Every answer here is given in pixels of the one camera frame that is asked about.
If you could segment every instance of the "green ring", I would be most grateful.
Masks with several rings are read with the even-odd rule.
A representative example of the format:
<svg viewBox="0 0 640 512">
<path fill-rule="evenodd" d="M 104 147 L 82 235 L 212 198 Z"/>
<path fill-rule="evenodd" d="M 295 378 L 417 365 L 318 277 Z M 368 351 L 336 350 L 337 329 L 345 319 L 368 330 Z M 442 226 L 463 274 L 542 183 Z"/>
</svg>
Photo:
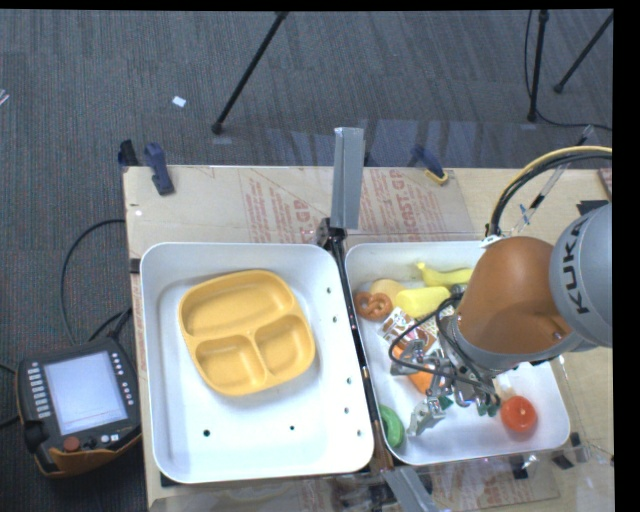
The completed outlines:
<svg viewBox="0 0 640 512">
<path fill-rule="evenodd" d="M 380 419 L 382 420 L 382 428 L 387 438 L 387 443 L 391 448 L 397 448 L 404 441 L 404 425 L 396 412 L 386 405 L 379 405 Z"/>
</svg>

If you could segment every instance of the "controller screen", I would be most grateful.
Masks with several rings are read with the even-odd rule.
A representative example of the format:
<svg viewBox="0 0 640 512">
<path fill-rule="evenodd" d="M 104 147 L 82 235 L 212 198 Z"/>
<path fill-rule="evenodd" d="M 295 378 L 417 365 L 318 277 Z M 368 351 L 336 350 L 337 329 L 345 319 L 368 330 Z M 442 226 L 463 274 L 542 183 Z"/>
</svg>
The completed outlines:
<svg viewBox="0 0 640 512">
<path fill-rule="evenodd" d="M 46 364 L 62 435 L 127 418 L 107 351 Z"/>
</svg>

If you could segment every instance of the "plastic tray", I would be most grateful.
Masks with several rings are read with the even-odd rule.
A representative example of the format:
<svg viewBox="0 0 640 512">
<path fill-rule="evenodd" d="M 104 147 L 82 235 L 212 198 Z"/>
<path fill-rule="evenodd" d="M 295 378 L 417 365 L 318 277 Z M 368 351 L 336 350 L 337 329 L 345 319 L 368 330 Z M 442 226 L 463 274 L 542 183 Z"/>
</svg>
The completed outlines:
<svg viewBox="0 0 640 512">
<path fill-rule="evenodd" d="M 185 293 L 234 272 L 280 276 L 309 319 L 316 353 L 285 383 L 242 396 L 213 390 L 183 339 Z M 151 445 L 181 483 L 350 473 L 373 434 L 338 267 L 304 244 L 163 243 L 140 265 Z"/>
<path fill-rule="evenodd" d="M 232 272 L 194 286 L 180 301 L 178 321 L 200 375 L 226 395 L 287 382 L 316 353 L 291 288 L 266 270 Z"/>
<path fill-rule="evenodd" d="M 475 266 L 482 255 L 479 242 L 363 243 L 345 257 L 351 291 L 368 290 L 376 279 L 389 278 L 407 287 L 424 283 L 416 263 L 446 272 Z M 413 408 L 424 398 L 405 376 L 392 376 L 389 344 L 378 334 L 380 324 L 357 317 L 376 406 L 391 407 L 405 428 Z M 446 417 L 418 436 L 405 436 L 398 448 L 388 449 L 412 465 L 435 464 L 480 457 L 544 451 L 561 446 L 569 436 L 569 415 L 549 363 L 519 365 L 506 372 L 513 390 L 536 408 L 538 424 L 527 434 L 509 431 L 499 415 L 479 416 L 475 406 L 452 405 Z"/>
</svg>

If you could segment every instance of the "yellow divided plate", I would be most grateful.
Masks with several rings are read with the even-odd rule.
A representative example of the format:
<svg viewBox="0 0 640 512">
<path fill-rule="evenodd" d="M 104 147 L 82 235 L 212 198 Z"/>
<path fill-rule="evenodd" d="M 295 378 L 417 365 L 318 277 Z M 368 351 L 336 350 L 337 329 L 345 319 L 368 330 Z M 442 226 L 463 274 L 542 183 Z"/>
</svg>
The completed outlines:
<svg viewBox="0 0 640 512">
<path fill-rule="evenodd" d="M 289 286 L 244 270 L 190 288 L 180 330 L 202 378 L 225 395 L 246 395 L 303 373 L 315 357 L 311 328 Z"/>
</svg>

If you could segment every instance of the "tripod leg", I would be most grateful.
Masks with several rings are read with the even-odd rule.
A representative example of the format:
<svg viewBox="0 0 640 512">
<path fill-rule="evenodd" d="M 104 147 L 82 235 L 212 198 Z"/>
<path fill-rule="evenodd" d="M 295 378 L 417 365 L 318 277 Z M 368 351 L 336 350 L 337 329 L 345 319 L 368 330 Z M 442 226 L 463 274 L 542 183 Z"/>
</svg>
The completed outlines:
<svg viewBox="0 0 640 512">
<path fill-rule="evenodd" d="M 573 63 L 573 66 L 571 66 L 569 71 L 567 71 L 567 74 L 564 75 L 564 78 L 562 80 L 560 80 L 560 82 L 558 82 L 553 87 L 554 91 L 556 91 L 558 94 L 560 94 L 562 92 L 562 89 L 564 89 L 564 85 L 567 83 L 569 78 L 571 78 L 571 75 L 573 75 L 573 72 L 576 69 L 578 69 L 578 66 L 584 60 L 584 58 L 587 56 L 587 53 L 589 53 L 591 51 L 591 48 L 593 48 L 593 45 L 596 44 L 598 39 L 600 39 L 600 36 L 607 29 L 607 27 L 611 24 L 612 21 L 613 21 L 613 11 L 611 11 L 611 14 L 609 14 L 609 17 L 606 20 L 604 20 L 604 23 L 598 29 L 598 31 L 595 33 L 595 35 L 591 38 L 591 41 L 589 41 L 589 44 L 587 44 L 587 46 L 585 46 L 584 50 L 582 50 L 582 53 L 576 59 L 576 61 Z"/>
<path fill-rule="evenodd" d="M 262 41 L 262 44 L 258 48 L 258 51 L 253 56 L 253 59 L 251 60 L 249 67 L 246 69 L 246 71 L 242 75 L 242 78 L 240 78 L 240 82 L 238 82 L 238 85 L 233 91 L 233 94 L 231 94 L 229 101 L 227 101 L 227 104 L 222 109 L 222 113 L 218 116 L 218 119 L 216 120 L 216 122 L 211 126 L 211 131 L 216 135 L 219 135 L 220 133 L 222 133 L 222 123 L 227 118 L 227 115 L 233 108 L 234 103 L 238 99 L 238 96 L 240 96 L 242 89 L 244 88 L 245 84 L 249 80 L 251 73 L 253 73 L 253 70 L 258 65 L 258 62 L 260 62 L 260 59 L 262 58 L 262 54 L 265 52 L 265 50 L 269 46 L 269 43 L 271 42 L 271 39 L 273 39 L 273 36 L 276 35 L 278 28 L 280 28 L 280 25 L 287 17 L 287 14 L 289 14 L 289 11 L 276 11 L 276 19 L 273 22 L 273 25 L 271 25 L 271 28 L 269 29 L 269 32 L 267 32 L 267 35 L 265 36 L 264 40 Z"/>
<path fill-rule="evenodd" d="M 538 82 L 540 81 L 540 62 L 542 61 L 542 45 L 544 43 L 544 29 L 549 20 L 548 9 L 541 9 L 538 16 L 538 44 L 536 46 L 536 60 L 533 68 L 533 84 L 531 86 L 531 102 L 527 119 L 531 122 L 538 117 L 536 102 L 538 101 Z"/>
</svg>

